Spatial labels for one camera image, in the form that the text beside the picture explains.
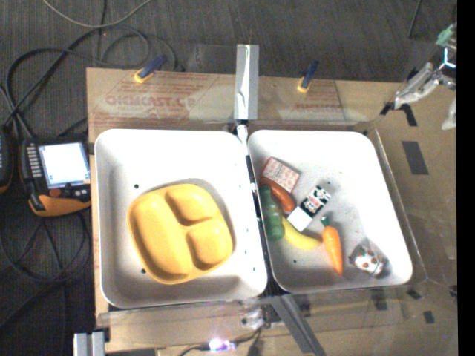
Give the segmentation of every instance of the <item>light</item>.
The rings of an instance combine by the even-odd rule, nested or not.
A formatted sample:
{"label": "light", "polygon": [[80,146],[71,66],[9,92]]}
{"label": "light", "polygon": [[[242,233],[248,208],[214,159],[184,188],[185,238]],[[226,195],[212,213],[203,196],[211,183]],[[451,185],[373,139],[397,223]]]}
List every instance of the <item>light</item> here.
{"label": "light", "polygon": [[448,61],[448,49],[444,49],[444,65],[450,67],[450,68],[456,68],[457,66],[454,63],[451,63]]}
{"label": "light", "polygon": [[231,343],[229,340],[221,340],[218,337],[211,339],[208,343],[208,346],[210,352],[230,351],[232,349],[236,349],[236,345],[234,343]]}

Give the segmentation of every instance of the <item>pink box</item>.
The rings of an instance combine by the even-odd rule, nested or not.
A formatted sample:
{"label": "pink box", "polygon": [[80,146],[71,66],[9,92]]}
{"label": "pink box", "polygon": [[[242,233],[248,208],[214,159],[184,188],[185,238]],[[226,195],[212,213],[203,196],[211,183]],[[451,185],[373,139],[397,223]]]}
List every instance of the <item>pink box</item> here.
{"label": "pink box", "polygon": [[267,160],[262,170],[262,177],[276,182],[288,192],[292,192],[299,176],[299,173],[272,157]]}

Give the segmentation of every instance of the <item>digital display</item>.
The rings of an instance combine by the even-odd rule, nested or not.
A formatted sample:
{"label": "digital display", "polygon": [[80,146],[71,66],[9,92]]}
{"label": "digital display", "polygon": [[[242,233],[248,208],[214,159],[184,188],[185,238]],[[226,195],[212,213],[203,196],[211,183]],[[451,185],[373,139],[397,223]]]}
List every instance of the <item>digital display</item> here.
{"label": "digital display", "polygon": [[90,183],[91,171],[81,142],[40,145],[38,150],[49,188]]}

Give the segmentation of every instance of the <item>yellow plastic bowl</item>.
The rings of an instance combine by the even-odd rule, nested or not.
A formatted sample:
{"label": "yellow plastic bowl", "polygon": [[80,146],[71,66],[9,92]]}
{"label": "yellow plastic bowl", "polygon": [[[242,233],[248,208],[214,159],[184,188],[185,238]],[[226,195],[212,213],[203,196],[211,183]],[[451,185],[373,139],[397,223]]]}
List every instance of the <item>yellow plastic bowl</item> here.
{"label": "yellow plastic bowl", "polygon": [[156,281],[184,283],[216,269],[232,253],[232,236],[211,194],[172,185],[136,198],[127,224],[144,269]]}

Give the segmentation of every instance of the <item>cable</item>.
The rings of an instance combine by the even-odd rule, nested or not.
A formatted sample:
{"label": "cable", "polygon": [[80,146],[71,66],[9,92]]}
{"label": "cable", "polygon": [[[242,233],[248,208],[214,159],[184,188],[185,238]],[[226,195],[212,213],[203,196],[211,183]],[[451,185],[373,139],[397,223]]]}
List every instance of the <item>cable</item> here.
{"label": "cable", "polygon": [[88,117],[83,117],[82,119],[78,120],[77,122],[75,122],[74,124],[70,125],[69,127],[67,127],[66,129],[63,130],[63,132],[61,132],[60,134],[58,134],[57,137],[63,137],[63,136],[66,136],[66,134],[68,134],[69,132],[71,132],[75,127],[78,127],[80,126],[82,123],[84,122],[87,122],[88,121]]}
{"label": "cable", "polygon": [[[250,336],[247,336],[247,337],[238,337],[237,339],[235,340],[231,340],[230,343],[233,343],[237,346],[239,346],[240,344],[242,343],[247,343],[248,341],[252,340],[255,338],[255,340],[252,342],[251,346],[249,347],[249,354],[252,355],[251,352],[254,352],[254,348],[255,348],[255,345],[256,343],[258,342],[259,340],[259,337],[261,335],[261,332],[262,332],[262,326],[259,327],[257,330],[255,330],[255,332],[253,332]],[[209,348],[209,345],[208,344],[198,344],[196,346],[190,346],[184,350],[182,350],[182,352],[178,355],[178,356],[184,356],[186,355],[188,352],[191,352],[191,351],[209,351],[210,348]]]}
{"label": "cable", "polygon": [[[15,106],[10,101],[10,99],[7,95],[7,92],[5,91],[5,89],[1,85],[0,85],[0,95],[4,98],[4,101],[7,103],[7,106],[9,107],[9,109],[11,109],[13,111],[15,109]],[[5,127],[7,126],[7,120],[5,120],[4,126]],[[28,125],[24,121],[23,116],[21,115],[20,112],[18,112],[16,114],[15,120],[13,121],[13,126],[14,126],[14,129],[16,131],[17,138],[19,138],[19,136],[20,136],[19,126],[21,126],[23,128],[23,130],[27,133],[28,136],[33,137],[33,132],[31,131],[31,129],[29,129]]]}
{"label": "cable", "polygon": [[[108,6],[108,0],[102,0],[102,14],[101,14],[101,19],[100,19],[100,24],[99,25],[104,25],[105,22],[105,15],[107,14],[107,6]],[[96,58],[100,58],[100,53],[101,53],[101,44],[102,44],[102,30],[98,32],[99,35],[99,40],[97,41],[97,49],[96,49]]]}
{"label": "cable", "polygon": [[[151,46],[148,41],[148,39],[141,34],[138,30],[135,30],[134,28],[128,27],[128,26],[118,26],[118,27],[111,27],[109,30],[127,30],[129,32],[132,32],[134,36],[137,36],[146,46],[146,54],[145,56],[140,60],[140,62],[134,64],[134,65],[118,65],[115,63],[111,62],[104,62],[102,59],[97,59],[95,57],[89,56],[87,54],[83,54],[80,52],[76,52],[73,49],[77,47],[82,41],[84,41],[86,38],[91,36],[93,33],[97,32],[100,29],[93,29],[88,31],[87,33],[83,34],[80,36],[78,39],[76,39],[69,47],[67,48],[60,48],[60,47],[44,47],[40,49],[35,49],[31,50],[25,54],[22,54],[19,58],[17,58],[8,68],[7,75],[5,77],[5,87],[4,89],[2,88],[2,95],[4,95],[4,98],[7,100],[8,104],[12,108],[12,111],[8,115],[8,117],[4,121],[4,125],[7,125],[8,122],[19,112],[19,108],[25,103],[26,99],[29,97],[29,95],[34,92],[34,90],[43,82],[45,82],[51,75],[52,73],[56,70],[56,67],[58,67],[59,63],[68,55],[68,54],[73,54],[75,56],[78,56],[80,58],[86,59],[88,61],[93,61],[97,62],[100,65],[107,66],[107,67],[117,67],[117,68],[136,68],[139,67],[142,63],[146,61],[146,59],[150,56],[151,52]],[[35,56],[40,53],[46,53],[46,52],[60,52],[61,54],[53,61],[53,64],[39,77],[39,79],[28,89],[28,91],[24,94],[24,96],[16,102],[16,100],[13,97],[13,92],[11,88],[11,79],[13,78],[13,73],[15,69],[19,66],[21,62],[23,62],[25,59],[30,58],[31,56]],[[33,137],[33,134],[30,132],[28,133],[29,137]]]}
{"label": "cable", "polygon": [[[25,249],[22,252],[22,255],[18,257],[17,260],[13,260],[12,257],[7,252],[7,250],[5,249],[4,238],[3,238],[1,229],[0,229],[0,250],[4,252],[4,254],[6,255],[8,264],[13,269],[15,269],[18,273],[20,273],[21,275],[23,275],[24,277],[26,277],[27,279],[31,280],[34,283],[52,285],[52,284],[65,283],[67,281],[74,280],[76,277],[78,277],[79,275],[83,273],[92,255],[92,238],[91,238],[91,234],[89,233],[89,230],[87,229],[85,219],[80,213],[76,213],[76,216],[79,218],[79,221],[81,223],[81,228],[82,228],[81,243],[78,249],[76,250],[76,252],[73,254],[73,257],[69,260],[69,262],[65,266],[63,266],[62,263],[60,263],[58,273],[53,276],[45,277],[44,275],[35,274],[31,270],[26,269],[20,264],[23,257],[27,254],[27,251],[31,249],[33,241],[37,238],[40,228],[43,228],[45,230],[46,236],[48,238],[48,242],[50,243],[50,246],[53,249],[53,254],[55,258],[60,262],[59,252],[53,241],[53,237],[50,233],[50,229],[45,219],[41,219],[39,221],[39,224],[36,226],[36,229],[34,230],[32,237],[28,240],[28,244],[27,246],[25,246]],[[78,260],[79,255],[84,249],[85,244],[87,246],[86,256],[83,257],[82,261],[79,263],[78,266],[76,266],[75,268],[72,268],[72,265]]]}
{"label": "cable", "polygon": [[115,22],[111,22],[109,24],[100,24],[100,25],[91,25],[91,24],[84,24],[82,22],[78,22],[68,16],[66,16],[64,13],[59,12],[48,0],[42,0],[53,12],[57,13],[60,15],[62,18],[68,20],[69,22],[72,22],[73,24],[82,26],[82,27],[89,27],[89,28],[94,28],[94,29],[100,29],[100,28],[106,28],[106,27],[111,27],[114,25],[118,25],[123,23],[126,19],[134,15],[138,10],[142,9],[144,6],[146,6],[148,3],[150,3],[153,0],[145,0],[142,4],[138,5],[135,7],[133,10],[131,10],[129,13],[127,13],[124,17],[122,17],[119,20],[116,20]]}

